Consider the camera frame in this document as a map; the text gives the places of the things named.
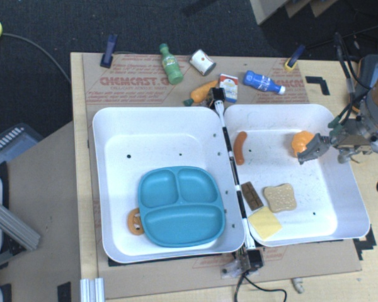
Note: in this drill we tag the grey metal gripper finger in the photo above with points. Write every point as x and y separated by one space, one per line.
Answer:
318 142
313 155

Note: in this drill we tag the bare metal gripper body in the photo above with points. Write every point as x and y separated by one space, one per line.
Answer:
354 137

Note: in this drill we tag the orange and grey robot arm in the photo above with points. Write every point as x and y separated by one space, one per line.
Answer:
374 90

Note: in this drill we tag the orange croissant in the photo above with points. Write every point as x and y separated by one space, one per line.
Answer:
299 140

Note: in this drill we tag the white plastic tray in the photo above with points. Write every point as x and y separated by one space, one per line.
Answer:
280 168
163 143

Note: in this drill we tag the tan bread slice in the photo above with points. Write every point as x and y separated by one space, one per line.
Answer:
280 197

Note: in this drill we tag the orange sausage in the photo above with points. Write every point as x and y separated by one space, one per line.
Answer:
240 148

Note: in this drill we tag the brown chocolate bar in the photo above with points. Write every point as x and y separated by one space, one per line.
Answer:
252 196

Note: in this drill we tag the thin black and white rod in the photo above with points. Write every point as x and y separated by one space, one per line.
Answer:
230 151

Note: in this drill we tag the yellow cheese slice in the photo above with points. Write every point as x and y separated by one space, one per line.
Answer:
264 223

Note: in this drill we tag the blue bottle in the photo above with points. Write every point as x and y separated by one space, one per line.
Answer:
259 80

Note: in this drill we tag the white and orange carton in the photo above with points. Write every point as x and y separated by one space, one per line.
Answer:
229 87

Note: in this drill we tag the orange carrot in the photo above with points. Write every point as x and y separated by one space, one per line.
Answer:
201 91

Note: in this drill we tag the white can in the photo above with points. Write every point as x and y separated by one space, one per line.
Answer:
202 62

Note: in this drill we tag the blue divided plate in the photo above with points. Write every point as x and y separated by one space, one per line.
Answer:
181 209

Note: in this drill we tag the green bottle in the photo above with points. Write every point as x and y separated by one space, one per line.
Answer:
171 64

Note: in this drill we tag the brown cardboard board, red print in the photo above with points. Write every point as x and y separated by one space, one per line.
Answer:
176 278

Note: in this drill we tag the orange pretzel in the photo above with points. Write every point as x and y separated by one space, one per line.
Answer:
133 228

